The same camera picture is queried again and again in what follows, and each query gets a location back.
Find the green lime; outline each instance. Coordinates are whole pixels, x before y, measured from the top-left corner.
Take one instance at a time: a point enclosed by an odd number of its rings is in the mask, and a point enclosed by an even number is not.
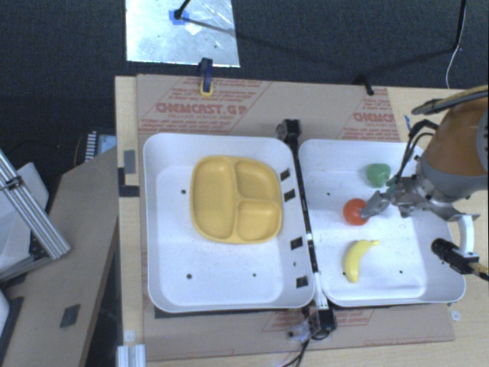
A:
[[[390,176],[390,167],[384,163],[374,163],[367,168],[367,179],[375,187],[382,187]]]

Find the black carpet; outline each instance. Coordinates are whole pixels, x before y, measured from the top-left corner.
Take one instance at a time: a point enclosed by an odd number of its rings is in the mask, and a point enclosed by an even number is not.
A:
[[[239,69],[216,76],[445,87],[460,0],[232,0]],[[468,0],[452,88],[487,83],[489,0]],[[0,148],[47,184],[80,135],[113,128],[114,77],[193,75],[125,60],[125,0],[0,0]]]

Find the yellow divided plate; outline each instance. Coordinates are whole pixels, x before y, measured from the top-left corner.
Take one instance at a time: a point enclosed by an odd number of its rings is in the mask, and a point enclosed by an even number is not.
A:
[[[275,172],[247,158],[211,156],[193,169],[190,212],[199,233],[226,243],[272,239],[282,226],[282,196]]]

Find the aluminum foil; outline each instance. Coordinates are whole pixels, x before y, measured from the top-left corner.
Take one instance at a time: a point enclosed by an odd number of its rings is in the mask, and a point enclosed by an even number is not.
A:
[[[197,65],[213,59],[217,67],[239,67],[231,0],[126,0],[129,61]]]

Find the plastic banana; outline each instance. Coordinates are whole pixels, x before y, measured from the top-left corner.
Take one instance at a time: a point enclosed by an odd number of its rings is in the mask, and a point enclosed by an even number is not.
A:
[[[345,274],[349,281],[352,283],[358,282],[358,275],[360,273],[360,260],[364,254],[372,246],[377,246],[378,240],[367,241],[362,239],[356,242],[346,253],[345,258]]]

